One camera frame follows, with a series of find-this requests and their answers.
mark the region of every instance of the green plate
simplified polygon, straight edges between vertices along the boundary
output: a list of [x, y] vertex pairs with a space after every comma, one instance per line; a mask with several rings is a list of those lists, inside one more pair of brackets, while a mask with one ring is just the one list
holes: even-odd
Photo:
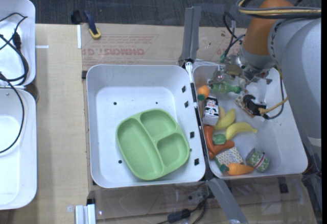
[[175, 119], [151, 109], [123, 120], [116, 129], [118, 147], [135, 176], [155, 180], [182, 166], [190, 148]]

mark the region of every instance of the yellow and black clamp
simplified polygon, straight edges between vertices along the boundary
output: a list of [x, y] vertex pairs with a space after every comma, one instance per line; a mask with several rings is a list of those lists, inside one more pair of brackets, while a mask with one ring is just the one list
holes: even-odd
[[93, 39], [99, 39], [101, 37], [101, 33], [96, 27], [96, 24], [94, 23], [93, 17], [88, 11], [83, 12], [84, 17], [86, 18], [86, 21], [88, 22], [89, 29], [88, 31], [90, 32], [91, 36]]

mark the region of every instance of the transparent plastic sheet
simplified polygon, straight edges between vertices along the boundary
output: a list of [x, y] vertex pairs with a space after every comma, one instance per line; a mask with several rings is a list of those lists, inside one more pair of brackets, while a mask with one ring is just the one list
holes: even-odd
[[[102, 23], [96, 25], [102, 34], [99, 40], [91, 38], [86, 23], [81, 25], [84, 75], [97, 64], [178, 65], [183, 43], [183, 27]], [[245, 29], [237, 29], [237, 35], [242, 33], [245, 33]], [[227, 29], [201, 27], [198, 62], [219, 63], [219, 57], [229, 42], [230, 34]], [[230, 54], [236, 54], [239, 49], [239, 44], [235, 44]], [[85, 80], [84, 100], [87, 158], [90, 166]], [[167, 220], [167, 216], [172, 212], [196, 208], [204, 196], [201, 193], [210, 193], [205, 181], [182, 185], [104, 189], [95, 184], [90, 168], [88, 170], [88, 199], [96, 203], [98, 223], [160, 223]], [[301, 175], [288, 176], [284, 179], [264, 177], [228, 180], [227, 183], [249, 223], [315, 221], [308, 193], [301, 182]], [[196, 210], [189, 218], [175, 223], [193, 223], [200, 213], [201, 210]], [[198, 223], [233, 223], [233, 220], [226, 218], [214, 198], [208, 198], [206, 212]]]

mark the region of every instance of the carrot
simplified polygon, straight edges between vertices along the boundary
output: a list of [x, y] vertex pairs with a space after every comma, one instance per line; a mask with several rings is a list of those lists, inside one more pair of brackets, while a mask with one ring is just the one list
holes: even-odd
[[204, 99], [207, 99], [209, 96], [209, 93], [210, 93], [209, 87], [206, 85], [202, 85], [197, 91], [198, 100], [203, 101]]
[[214, 145], [214, 152], [209, 153], [209, 159], [213, 159], [217, 154], [234, 146], [235, 143], [232, 140], [226, 140], [224, 144]]
[[253, 167], [240, 163], [229, 163], [227, 167], [229, 168], [228, 174], [232, 176], [247, 174], [254, 170]]
[[209, 151], [215, 153], [214, 143], [213, 143], [214, 127], [211, 125], [203, 126], [203, 133], [204, 133], [206, 147], [208, 148]]

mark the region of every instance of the can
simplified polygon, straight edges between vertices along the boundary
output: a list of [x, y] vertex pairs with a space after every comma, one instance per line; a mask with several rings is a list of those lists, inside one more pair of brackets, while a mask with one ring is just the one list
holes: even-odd
[[245, 161], [259, 172], [264, 172], [270, 163], [265, 153], [253, 148], [246, 156]]

